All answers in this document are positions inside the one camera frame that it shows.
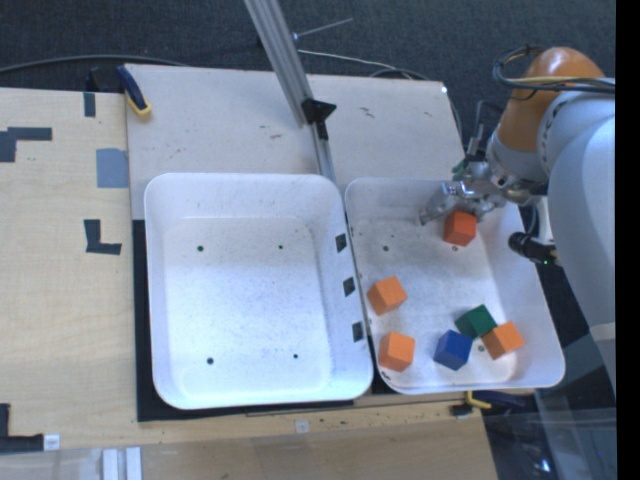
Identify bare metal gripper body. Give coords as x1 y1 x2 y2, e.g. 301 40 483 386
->
441 161 547 214

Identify red-orange cube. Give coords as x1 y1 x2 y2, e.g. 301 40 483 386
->
443 210 479 248

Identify white plastic tray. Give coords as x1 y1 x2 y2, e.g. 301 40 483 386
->
343 176 567 396
143 171 375 411

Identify orange cube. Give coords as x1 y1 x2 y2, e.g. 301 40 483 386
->
377 331 416 373
480 320 526 361
366 275 409 317

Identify green cube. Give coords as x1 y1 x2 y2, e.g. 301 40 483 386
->
453 304 499 340

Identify thin black and white rod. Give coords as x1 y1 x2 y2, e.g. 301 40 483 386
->
310 120 376 342

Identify blue cube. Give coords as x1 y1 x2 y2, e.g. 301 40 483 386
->
432 329 474 372

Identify pale wood board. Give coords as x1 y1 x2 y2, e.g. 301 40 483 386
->
123 63 469 222

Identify black cylinder on white bracket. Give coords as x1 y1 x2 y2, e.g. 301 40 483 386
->
508 200 560 268

